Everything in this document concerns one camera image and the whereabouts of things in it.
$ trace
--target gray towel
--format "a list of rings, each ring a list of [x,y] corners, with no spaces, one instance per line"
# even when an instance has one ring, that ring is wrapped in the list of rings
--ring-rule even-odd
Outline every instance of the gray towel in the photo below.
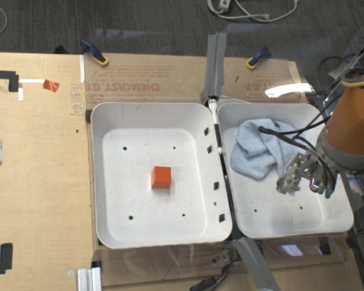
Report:
[[[236,137],[236,144],[231,153],[231,167],[235,172],[253,177],[264,178],[272,165],[277,165],[278,174],[286,172],[288,164],[302,150],[277,137],[260,133],[263,126],[276,132],[287,132],[294,128],[283,122],[271,119],[251,119],[242,123]]]

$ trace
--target wooden board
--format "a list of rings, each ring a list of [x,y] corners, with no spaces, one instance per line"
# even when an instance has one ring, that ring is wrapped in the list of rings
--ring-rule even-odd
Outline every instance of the wooden board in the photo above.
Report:
[[[0,245],[13,244],[0,290],[75,290],[68,270],[93,252],[86,122],[69,107],[79,56],[0,53],[0,70],[59,83],[24,84],[19,102],[0,79]]]
[[[352,252],[345,263],[276,269],[272,274],[282,291],[361,291],[364,290]],[[157,283],[106,287],[104,291],[186,291],[202,279],[183,279]],[[217,291],[257,291],[248,273],[229,274]]]

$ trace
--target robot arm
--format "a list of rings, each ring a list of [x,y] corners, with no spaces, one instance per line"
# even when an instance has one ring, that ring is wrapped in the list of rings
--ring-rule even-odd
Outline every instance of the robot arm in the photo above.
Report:
[[[298,191],[302,178],[310,180],[310,189],[334,191],[337,174],[364,169],[364,69],[346,70],[341,83],[347,86],[334,112],[318,136],[315,147],[309,144],[298,154],[277,181],[280,193]]]

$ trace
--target orange block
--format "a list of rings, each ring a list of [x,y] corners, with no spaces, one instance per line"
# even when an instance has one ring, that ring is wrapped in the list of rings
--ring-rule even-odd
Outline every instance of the orange block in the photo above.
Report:
[[[53,81],[49,81],[48,79],[44,80],[43,82],[43,88],[47,89],[47,90],[51,90],[52,92],[56,92],[56,90],[58,90],[59,87],[59,83],[57,82],[53,82]]]
[[[171,168],[155,166],[151,173],[151,187],[153,189],[168,189],[171,184]]]

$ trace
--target metal bracket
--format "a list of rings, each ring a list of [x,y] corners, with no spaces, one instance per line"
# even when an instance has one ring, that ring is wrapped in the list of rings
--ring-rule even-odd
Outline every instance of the metal bracket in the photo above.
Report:
[[[234,246],[244,262],[258,290],[280,291],[280,288],[253,239],[243,237]]]
[[[77,291],[102,291],[100,262],[92,262],[91,269],[77,270]]]
[[[226,33],[210,35],[207,39],[206,78],[203,97],[218,99],[225,83],[224,58],[226,48]]]

